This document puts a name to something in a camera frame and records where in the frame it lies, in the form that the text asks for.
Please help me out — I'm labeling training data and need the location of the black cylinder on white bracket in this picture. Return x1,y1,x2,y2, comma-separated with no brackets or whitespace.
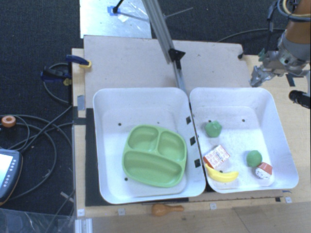
286,69,311,110

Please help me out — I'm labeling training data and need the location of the green ball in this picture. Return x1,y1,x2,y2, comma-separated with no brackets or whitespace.
246,150,263,168

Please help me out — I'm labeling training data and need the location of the white plastic tray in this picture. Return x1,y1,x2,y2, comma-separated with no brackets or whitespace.
189,86,300,194
92,87,207,205

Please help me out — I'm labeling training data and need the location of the orange and white carton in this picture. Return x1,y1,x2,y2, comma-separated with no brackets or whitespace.
203,144,231,169

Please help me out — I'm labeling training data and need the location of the yellow banana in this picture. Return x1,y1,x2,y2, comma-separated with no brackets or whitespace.
204,163,240,183

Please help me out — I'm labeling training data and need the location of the green divided plate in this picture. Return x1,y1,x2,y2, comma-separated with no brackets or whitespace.
121,124,188,188

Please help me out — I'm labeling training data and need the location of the thin black rod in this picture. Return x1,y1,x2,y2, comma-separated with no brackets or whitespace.
188,96,207,181

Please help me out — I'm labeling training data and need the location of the tan toy drumstick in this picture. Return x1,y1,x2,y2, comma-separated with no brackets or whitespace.
151,203,185,217

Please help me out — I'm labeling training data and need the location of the pale flat board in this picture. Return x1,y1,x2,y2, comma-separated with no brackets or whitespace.
83,34,284,206

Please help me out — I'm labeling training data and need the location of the green toy pepper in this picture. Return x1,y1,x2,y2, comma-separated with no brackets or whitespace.
204,120,223,138

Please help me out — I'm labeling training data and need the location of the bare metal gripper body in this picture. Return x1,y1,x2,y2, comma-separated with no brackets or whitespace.
259,50,309,77

